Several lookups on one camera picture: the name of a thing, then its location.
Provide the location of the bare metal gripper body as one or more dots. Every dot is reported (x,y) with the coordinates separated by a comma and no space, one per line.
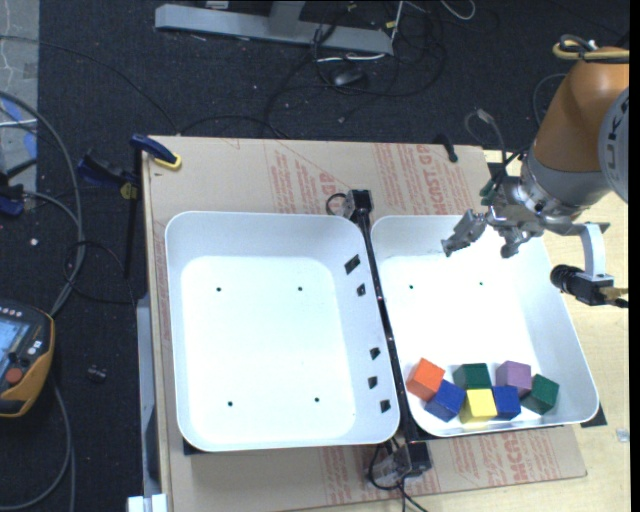
(520,212)

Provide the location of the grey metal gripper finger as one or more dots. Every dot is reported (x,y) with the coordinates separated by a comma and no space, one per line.
(462,234)
(515,242)

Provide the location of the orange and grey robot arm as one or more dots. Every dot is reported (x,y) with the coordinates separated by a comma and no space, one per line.
(575,130)

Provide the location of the white plastic tray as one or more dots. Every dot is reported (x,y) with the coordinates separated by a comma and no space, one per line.
(265,330)
(470,320)

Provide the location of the thin black rod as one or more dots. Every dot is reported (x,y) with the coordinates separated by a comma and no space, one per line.
(382,310)

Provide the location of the purple cube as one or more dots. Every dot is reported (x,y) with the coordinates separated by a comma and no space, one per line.
(515,376)

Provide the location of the green cube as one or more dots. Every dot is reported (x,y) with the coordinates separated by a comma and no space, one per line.
(542,394)
(472,375)

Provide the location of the orange cube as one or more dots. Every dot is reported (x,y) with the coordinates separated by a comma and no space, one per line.
(425,377)

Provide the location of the blue cube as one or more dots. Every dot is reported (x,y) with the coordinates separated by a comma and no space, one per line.
(506,401)
(446,401)

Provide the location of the yellow cube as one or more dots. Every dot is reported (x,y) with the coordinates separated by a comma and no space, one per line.
(480,404)

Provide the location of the brown cardboard board red print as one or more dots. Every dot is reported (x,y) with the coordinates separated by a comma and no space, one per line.
(300,170)

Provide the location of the black cylinder on white bracket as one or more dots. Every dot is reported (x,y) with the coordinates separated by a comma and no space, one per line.
(582,272)

